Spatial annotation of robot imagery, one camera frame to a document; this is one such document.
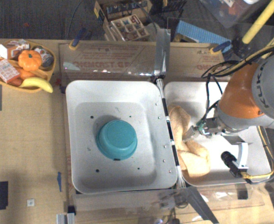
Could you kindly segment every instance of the snack box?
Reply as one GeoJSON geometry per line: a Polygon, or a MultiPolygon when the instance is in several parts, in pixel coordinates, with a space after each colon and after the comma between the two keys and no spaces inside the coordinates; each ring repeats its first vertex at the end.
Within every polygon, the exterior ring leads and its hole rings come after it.
{"type": "Polygon", "coordinates": [[[96,0],[94,13],[104,31],[107,32],[106,28],[112,20],[129,15],[137,15],[143,23],[147,22],[147,13],[150,12],[151,7],[150,0],[134,0],[134,2],[131,0],[96,0]]]}
{"type": "Polygon", "coordinates": [[[8,60],[0,60],[0,78],[5,82],[18,78],[20,76],[19,71],[11,65],[8,60]]]}
{"type": "Polygon", "coordinates": [[[30,45],[23,39],[12,40],[6,44],[0,44],[0,57],[4,59],[17,58],[23,50],[29,50],[30,45]]]}

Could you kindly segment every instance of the sink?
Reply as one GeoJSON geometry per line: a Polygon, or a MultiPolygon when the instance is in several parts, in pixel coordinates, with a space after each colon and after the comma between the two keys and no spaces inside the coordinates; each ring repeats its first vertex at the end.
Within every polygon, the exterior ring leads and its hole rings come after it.
{"type": "MultiPolygon", "coordinates": [[[[227,82],[220,82],[222,90],[225,89],[227,82]]],[[[220,99],[221,94],[215,82],[209,83],[210,104],[220,99]]],[[[179,105],[190,116],[190,124],[196,123],[202,118],[206,111],[206,83],[205,82],[170,82],[164,87],[164,93],[167,105],[179,105]]],[[[210,111],[208,118],[213,116],[213,110],[210,111]]],[[[251,175],[261,175],[271,172],[266,152],[263,148],[260,136],[255,126],[238,132],[238,135],[247,142],[248,173],[251,175]]],[[[186,171],[183,171],[183,178],[192,186],[215,186],[237,183],[246,183],[242,178],[235,178],[229,172],[229,168],[221,159],[224,151],[230,152],[238,157],[239,147],[231,145],[223,136],[215,135],[207,138],[203,135],[198,136],[195,141],[208,149],[211,160],[211,170],[202,177],[190,177],[186,171]]],[[[266,180],[267,178],[255,179],[254,182],[266,180]]]]}
{"type": "Polygon", "coordinates": [[[177,172],[163,103],[157,86],[145,81],[73,81],[66,88],[72,182],[84,194],[167,189],[177,172]],[[123,120],[135,129],[137,148],[125,160],[103,155],[100,128],[123,120]]]}

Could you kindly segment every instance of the orange pumpkin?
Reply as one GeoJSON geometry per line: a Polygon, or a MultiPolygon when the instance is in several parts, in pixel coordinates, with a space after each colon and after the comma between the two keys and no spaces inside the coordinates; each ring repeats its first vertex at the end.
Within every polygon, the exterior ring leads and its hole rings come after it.
{"type": "Polygon", "coordinates": [[[38,70],[42,65],[42,58],[35,50],[23,50],[18,57],[18,64],[25,71],[38,70]]]}

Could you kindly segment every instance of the wire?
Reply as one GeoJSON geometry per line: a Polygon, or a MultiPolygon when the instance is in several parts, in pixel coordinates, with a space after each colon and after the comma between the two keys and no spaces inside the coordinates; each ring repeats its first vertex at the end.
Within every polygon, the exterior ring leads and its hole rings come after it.
{"type": "Polygon", "coordinates": [[[265,54],[272,53],[274,54],[274,45],[266,46],[263,49],[255,52],[254,54],[248,56],[246,59],[238,62],[238,61],[227,61],[222,62],[217,65],[212,66],[206,72],[203,73],[201,78],[207,78],[208,76],[214,77],[225,77],[233,74],[234,72],[238,71],[239,69],[243,68],[247,64],[251,64],[256,59],[262,57],[265,54]],[[227,66],[226,68],[216,71],[218,68],[227,66]]]}
{"type": "MultiPolygon", "coordinates": [[[[69,38],[70,28],[71,28],[71,25],[72,25],[74,16],[75,16],[75,14],[76,14],[76,11],[77,11],[77,9],[79,8],[79,6],[81,5],[81,3],[83,3],[84,1],[85,1],[85,0],[81,0],[81,1],[77,4],[76,8],[75,8],[74,11],[73,11],[73,14],[72,14],[72,16],[71,16],[71,20],[70,20],[70,23],[69,23],[69,26],[68,26],[68,30],[67,30],[67,33],[66,33],[66,35],[65,35],[65,40],[68,40],[68,38],[69,38]]],[[[147,18],[149,18],[149,20],[152,22],[152,24],[154,25],[155,31],[157,32],[157,26],[156,26],[156,24],[154,23],[154,21],[153,21],[153,19],[151,18],[151,16],[149,15],[149,13],[148,13],[141,5],[139,5],[139,3],[137,3],[135,0],[131,0],[131,1],[134,2],[134,3],[136,3],[137,6],[146,14],[147,18]]]]}
{"type": "Polygon", "coordinates": [[[216,82],[216,84],[217,84],[217,86],[218,86],[218,88],[220,90],[221,95],[223,94],[222,88],[221,88],[219,82],[217,81],[217,79],[214,76],[208,75],[207,76],[207,81],[206,81],[206,84],[205,84],[205,88],[206,88],[206,110],[205,110],[205,114],[203,115],[203,117],[201,118],[201,120],[198,122],[198,124],[199,123],[201,124],[206,119],[208,113],[212,110],[212,108],[215,108],[217,106],[217,104],[218,104],[218,101],[216,101],[215,103],[212,104],[212,106],[210,106],[210,99],[209,99],[210,93],[209,93],[208,84],[210,82],[210,78],[211,77],[215,80],[215,82],[216,82]]]}
{"type": "Polygon", "coordinates": [[[189,203],[186,203],[185,205],[177,205],[177,208],[184,209],[189,205],[189,203]]]}
{"type": "Polygon", "coordinates": [[[260,181],[260,182],[252,182],[251,181],[250,182],[251,184],[260,184],[262,182],[268,182],[268,181],[270,181],[274,178],[274,157],[273,157],[272,152],[270,151],[270,149],[268,147],[269,140],[268,140],[268,137],[267,137],[266,130],[264,129],[264,133],[266,135],[266,138],[264,137],[260,126],[257,127],[257,130],[258,130],[258,134],[259,134],[259,136],[262,140],[263,147],[264,147],[265,151],[269,154],[269,158],[270,158],[270,162],[271,162],[271,172],[267,173],[267,174],[262,174],[262,175],[249,175],[247,172],[241,172],[242,177],[244,179],[247,179],[247,180],[270,177],[269,179],[266,179],[266,180],[263,180],[263,181],[260,181]]]}

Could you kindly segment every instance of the wooden countertop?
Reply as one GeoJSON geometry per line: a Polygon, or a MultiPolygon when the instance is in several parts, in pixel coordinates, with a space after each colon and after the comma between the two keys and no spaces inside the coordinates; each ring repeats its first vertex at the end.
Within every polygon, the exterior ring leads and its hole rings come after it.
{"type": "MultiPolygon", "coordinates": [[[[59,57],[59,44],[63,40],[33,40],[50,48],[59,57]]],[[[0,182],[8,181],[9,198],[6,210],[0,210],[0,224],[53,224],[56,215],[65,213],[69,203],[66,141],[63,101],[55,81],[59,78],[56,66],[51,83],[52,94],[23,93],[8,87],[2,88],[0,111],[0,182]],[[62,174],[60,192],[57,175],[62,174]],[[28,199],[35,200],[34,207],[27,207],[28,199]]],[[[211,204],[220,223],[274,224],[274,209],[269,194],[263,188],[254,190],[257,195],[242,200],[237,206],[211,204]]],[[[177,209],[181,223],[199,221],[192,207],[177,209]]],[[[78,214],[76,223],[140,223],[136,218],[109,218],[109,212],[100,220],[78,214]]]]}

